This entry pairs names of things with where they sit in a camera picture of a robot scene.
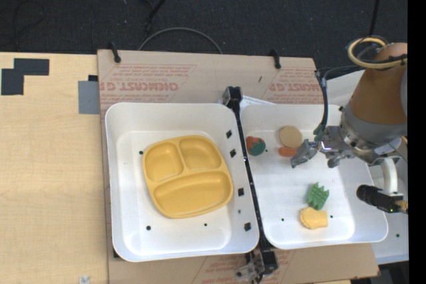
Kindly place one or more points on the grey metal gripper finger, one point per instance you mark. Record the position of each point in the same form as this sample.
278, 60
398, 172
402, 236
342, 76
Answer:
305, 151
337, 159

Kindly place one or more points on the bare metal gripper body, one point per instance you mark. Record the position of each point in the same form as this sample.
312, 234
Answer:
357, 144

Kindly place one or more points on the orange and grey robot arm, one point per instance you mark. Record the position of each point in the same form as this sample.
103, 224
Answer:
379, 93

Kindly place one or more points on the orange toy carrot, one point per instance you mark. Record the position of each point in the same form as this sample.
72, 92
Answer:
287, 152

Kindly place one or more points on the tan round biscuit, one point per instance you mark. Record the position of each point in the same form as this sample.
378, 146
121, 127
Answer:
290, 135

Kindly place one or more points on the white plastic tray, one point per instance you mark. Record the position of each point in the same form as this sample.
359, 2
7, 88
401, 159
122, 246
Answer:
186, 236
286, 176

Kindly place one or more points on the green ridged toy vegetable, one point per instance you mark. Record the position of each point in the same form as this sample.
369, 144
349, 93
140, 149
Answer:
317, 196

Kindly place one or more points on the orange and green toy fruit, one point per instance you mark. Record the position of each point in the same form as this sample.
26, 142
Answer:
255, 145

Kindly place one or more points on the thin black rod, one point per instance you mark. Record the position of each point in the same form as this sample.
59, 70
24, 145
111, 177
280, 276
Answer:
251, 176

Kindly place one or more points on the yellow toy corn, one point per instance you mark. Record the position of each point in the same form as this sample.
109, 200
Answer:
313, 218

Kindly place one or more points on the white paper slip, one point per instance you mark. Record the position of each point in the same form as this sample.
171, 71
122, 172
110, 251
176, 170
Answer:
258, 100

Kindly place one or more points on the yellow divided plate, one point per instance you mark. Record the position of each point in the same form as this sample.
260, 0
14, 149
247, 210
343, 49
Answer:
186, 176

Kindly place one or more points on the brown cardboard board red print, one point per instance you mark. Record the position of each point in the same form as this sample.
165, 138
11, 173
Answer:
199, 83

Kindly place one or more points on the black cylinder on white bracket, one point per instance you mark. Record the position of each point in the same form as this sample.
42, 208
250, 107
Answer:
376, 197

